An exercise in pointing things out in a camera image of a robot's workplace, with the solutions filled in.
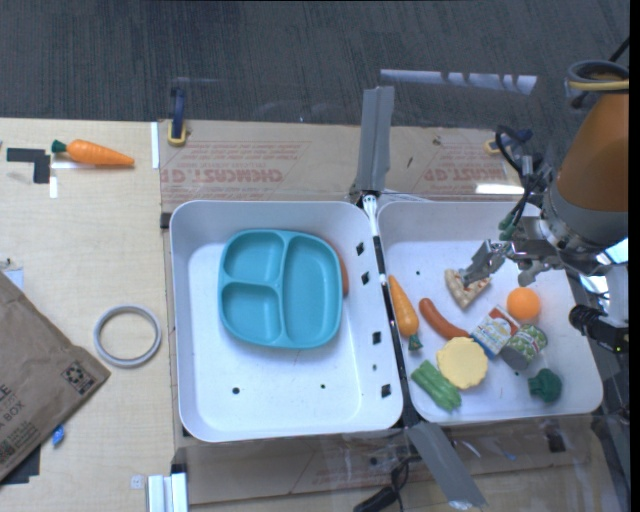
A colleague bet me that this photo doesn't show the white plastic tray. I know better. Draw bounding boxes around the white plastic tray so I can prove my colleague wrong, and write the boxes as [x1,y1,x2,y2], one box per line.
[168,200,405,444]
[375,200,605,426]

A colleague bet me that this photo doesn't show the small green labelled can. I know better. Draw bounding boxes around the small green labelled can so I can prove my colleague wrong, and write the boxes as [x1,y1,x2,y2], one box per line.
[500,323,549,372]

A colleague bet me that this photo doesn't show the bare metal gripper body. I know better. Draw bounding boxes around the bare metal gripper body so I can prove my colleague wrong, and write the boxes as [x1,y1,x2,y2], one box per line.
[504,217,630,279]

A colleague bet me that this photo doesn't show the blue divided plate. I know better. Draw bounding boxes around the blue divided plate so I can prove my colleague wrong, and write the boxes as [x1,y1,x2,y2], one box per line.
[217,228,345,350]

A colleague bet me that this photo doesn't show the green broccoli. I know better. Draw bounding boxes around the green broccoli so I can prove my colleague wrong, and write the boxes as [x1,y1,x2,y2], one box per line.
[527,368,564,404]

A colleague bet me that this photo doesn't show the small white printed carton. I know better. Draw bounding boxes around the small white printed carton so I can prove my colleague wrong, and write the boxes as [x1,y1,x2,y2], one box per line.
[469,305,522,360]

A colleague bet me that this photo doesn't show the white tape ring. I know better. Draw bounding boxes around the white tape ring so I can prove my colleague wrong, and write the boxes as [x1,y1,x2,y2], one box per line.
[93,304,163,370]

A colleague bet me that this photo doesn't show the yellow round biscuit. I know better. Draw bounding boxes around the yellow round biscuit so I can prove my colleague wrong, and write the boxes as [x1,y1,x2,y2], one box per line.
[435,336,490,391]

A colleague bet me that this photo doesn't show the black cylinder on white bracket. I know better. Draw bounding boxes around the black cylinder on white bracket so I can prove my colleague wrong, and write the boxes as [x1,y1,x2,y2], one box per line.
[568,264,630,356]

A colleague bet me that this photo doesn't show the orange ball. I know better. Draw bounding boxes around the orange ball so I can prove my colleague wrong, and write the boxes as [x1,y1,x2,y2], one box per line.
[506,286,542,322]

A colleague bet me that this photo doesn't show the orange carrot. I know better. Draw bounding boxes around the orange carrot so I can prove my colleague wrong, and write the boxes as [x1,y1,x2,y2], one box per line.
[388,274,424,353]
[50,138,136,168]

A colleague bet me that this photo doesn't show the brown paper envelope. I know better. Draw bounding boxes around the brown paper envelope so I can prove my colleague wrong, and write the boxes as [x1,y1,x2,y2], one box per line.
[0,269,112,484]

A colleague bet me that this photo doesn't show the green beans bundle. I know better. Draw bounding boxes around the green beans bundle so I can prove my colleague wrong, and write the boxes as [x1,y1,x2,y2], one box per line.
[410,359,463,413]

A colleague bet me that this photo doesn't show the pizza slice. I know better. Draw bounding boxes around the pizza slice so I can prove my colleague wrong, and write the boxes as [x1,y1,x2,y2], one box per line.
[444,268,493,310]

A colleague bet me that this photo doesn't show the brown cardboard board red print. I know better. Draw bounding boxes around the brown cardboard board red print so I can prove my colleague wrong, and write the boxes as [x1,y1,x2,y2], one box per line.
[157,118,604,506]

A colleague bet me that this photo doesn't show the orange sausage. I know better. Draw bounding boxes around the orange sausage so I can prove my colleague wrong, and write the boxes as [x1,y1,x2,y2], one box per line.
[333,243,350,297]
[418,297,472,342]

